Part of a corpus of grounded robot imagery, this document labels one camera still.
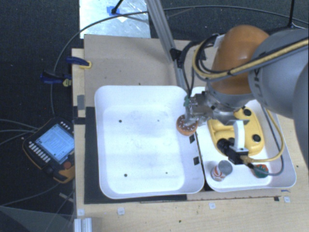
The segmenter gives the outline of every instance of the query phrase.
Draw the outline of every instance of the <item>soda can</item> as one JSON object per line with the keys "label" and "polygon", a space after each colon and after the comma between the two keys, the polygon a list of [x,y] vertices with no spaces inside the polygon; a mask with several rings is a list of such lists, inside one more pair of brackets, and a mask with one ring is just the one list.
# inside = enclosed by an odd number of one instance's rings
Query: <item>soda can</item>
{"label": "soda can", "polygon": [[215,181],[223,181],[232,171],[232,164],[229,161],[222,160],[211,170],[211,176]]}

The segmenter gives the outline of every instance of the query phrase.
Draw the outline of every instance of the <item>black floor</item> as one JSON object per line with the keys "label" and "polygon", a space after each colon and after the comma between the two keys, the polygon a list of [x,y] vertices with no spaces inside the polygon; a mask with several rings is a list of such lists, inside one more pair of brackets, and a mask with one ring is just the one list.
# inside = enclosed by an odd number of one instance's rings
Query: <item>black floor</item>
{"label": "black floor", "polygon": [[[291,0],[162,0],[164,8],[197,5],[232,5],[255,8],[288,16]],[[309,0],[296,0],[294,17],[299,26],[308,27]],[[239,24],[251,24],[268,30],[286,26],[288,18],[263,12],[211,7],[196,8],[183,14],[167,12],[175,39],[202,40],[213,33],[226,32]],[[57,56],[79,30],[79,0],[0,0],[0,118],[42,126],[52,118],[50,86],[40,82],[43,70],[52,72]],[[151,26],[151,35],[156,34]],[[64,56],[73,47],[82,47],[75,39]],[[70,73],[64,58],[59,62],[57,74]],[[71,88],[54,85],[54,107],[59,116],[72,120]],[[0,122],[0,143],[25,129]],[[38,170],[22,151],[22,137],[0,145],[0,205],[22,199],[56,184]],[[63,199],[59,193],[69,194],[72,182],[59,185],[51,192],[10,207],[56,212]],[[72,204],[66,203],[60,213],[70,214]]]}

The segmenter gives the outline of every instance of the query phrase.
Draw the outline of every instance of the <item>yellow cable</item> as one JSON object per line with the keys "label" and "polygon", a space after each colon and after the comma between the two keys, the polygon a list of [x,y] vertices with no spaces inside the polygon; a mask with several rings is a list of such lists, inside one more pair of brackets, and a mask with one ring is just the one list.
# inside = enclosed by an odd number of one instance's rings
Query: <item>yellow cable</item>
{"label": "yellow cable", "polygon": [[248,164],[248,163],[251,163],[251,162],[267,162],[267,161],[273,161],[273,160],[278,159],[278,158],[282,155],[282,153],[283,153],[283,150],[284,150],[283,135],[282,135],[282,133],[281,133],[281,131],[280,131],[279,126],[278,126],[277,123],[275,122],[274,117],[273,117],[272,114],[270,113],[270,111],[269,111],[269,110],[266,110],[266,111],[267,111],[267,113],[268,113],[268,116],[269,116],[271,122],[274,124],[274,126],[276,127],[276,130],[277,130],[278,133],[279,133],[280,140],[281,140],[281,148],[280,148],[280,151],[279,151],[279,153],[278,153],[276,156],[274,156],[274,157],[272,157],[272,158],[268,158],[268,159],[253,159],[253,158],[250,158],[250,157],[248,157],[248,156],[241,156],[240,158],[243,160],[243,162],[244,162],[245,164]]}
{"label": "yellow cable", "polygon": [[258,65],[258,64],[262,64],[262,63],[265,63],[269,60],[272,60],[274,58],[278,58],[284,54],[287,54],[289,52],[292,52],[294,50],[297,50],[303,46],[306,46],[308,45],[309,43],[309,40],[306,39],[306,40],[302,40],[302,41],[299,41],[293,45],[290,45],[290,46],[287,46],[279,51],[276,51],[272,54],[269,54],[265,57],[262,57],[260,59],[257,59],[257,60],[254,60],[252,62],[249,62],[249,63],[246,63],[244,65],[241,65],[241,66],[238,66],[236,68],[233,68],[231,70],[228,70],[228,71],[225,71],[225,72],[222,72],[222,73],[206,73],[206,72],[203,72],[201,71],[197,66],[196,66],[196,58],[197,58],[197,53],[200,49],[200,47],[203,45],[205,41],[203,41],[198,47],[197,49],[195,50],[194,54],[193,54],[193,58],[192,58],[192,66],[193,66],[193,69],[195,70],[195,72],[197,74],[199,74],[200,76],[202,77],[206,77],[208,79],[213,79],[213,78],[219,78],[219,77],[224,77],[224,76],[227,76],[229,75],[229,73],[231,75],[235,75],[237,73],[239,73],[240,71],[243,71],[243,70],[246,70],[246,69],[249,69],[251,67],[254,67],[255,65]]}

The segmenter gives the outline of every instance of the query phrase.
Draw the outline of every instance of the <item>table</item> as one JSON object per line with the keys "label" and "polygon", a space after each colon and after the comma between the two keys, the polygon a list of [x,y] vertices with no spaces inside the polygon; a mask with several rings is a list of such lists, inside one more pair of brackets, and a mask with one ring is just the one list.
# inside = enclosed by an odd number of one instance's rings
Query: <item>table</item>
{"label": "table", "polygon": [[[185,45],[186,42],[176,41],[178,49]],[[210,59],[214,54],[209,52]],[[93,62],[90,70],[72,66],[73,105],[81,121],[85,118],[85,107],[94,105],[93,94],[99,86],[176,84],[172,64],[166,63],[156,39],[86,35],[84,49],[73,49],[72,55],[81,58],[87,55],[87,60]],[[87,82],[91,71],[97,72],[96,77]],[[198,194],[188,197],[188,201],[155,203],[84,204],[85,125],[75,124],[77,217],[91,217],[94,232],[306,231],[309,227],[308,169],[298,147],[293,121],[278,117],[297,175],[292,188],[215,193],[206,197]],[[117,213],[119,208],[124,208],[124,215]]]}

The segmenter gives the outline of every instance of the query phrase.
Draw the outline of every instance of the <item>white tray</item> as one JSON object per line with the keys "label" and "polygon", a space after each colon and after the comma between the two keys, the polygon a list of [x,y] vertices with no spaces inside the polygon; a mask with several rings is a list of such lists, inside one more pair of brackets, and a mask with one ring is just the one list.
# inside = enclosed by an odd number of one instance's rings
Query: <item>white tray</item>
{"label": "white tray", "polygon": [[[193,89],[192,95],[194,95],[195,93],[200,93],[204,90],[204,87],[196,87]],[[265,140],[265,146],[262,151],[258,155],[252,156],[252,158],[265,159],[277,155],[278,148],[276,146],[275,140],[272,136],[268,122],[264,116],[260,104],[256,100],[254,100],[246,104],[246,106],[251,108],[255,112],[261,124]],[[277,124],[279,125],[277,116],[274,114],[273,116]],[[274,126],[273,128],[275,134],[277,135],[276,138],[278,140],[278,143],[279,145],[281,145],[280,137],[278,136],[278,133]],[[293,186],[296,182],[296,173],[286,145],[282,154],[284,160],[284,171],[279,176],[256,178],[247,166],[232,164],[233,172],[228,175],[222,182],[217,182],[212,179],[211,170],[221,160],[227,160],[227,157],[220,154],[215,148],[207,125],[198,127],[197,138],[201,151],[201,157],[203,159],[206,181],[208,185],[215,191],[227,192],[248,189],[288,188]],[[263,164],[268,167],[270,173],[276,173],[281,169],[280,158],[275,161]]]}
{"label": "white tray", "polygon": [[178,133],[175,86],[104,86],[95,94],[99,183],[112,199],[200,191],[197,141]]}

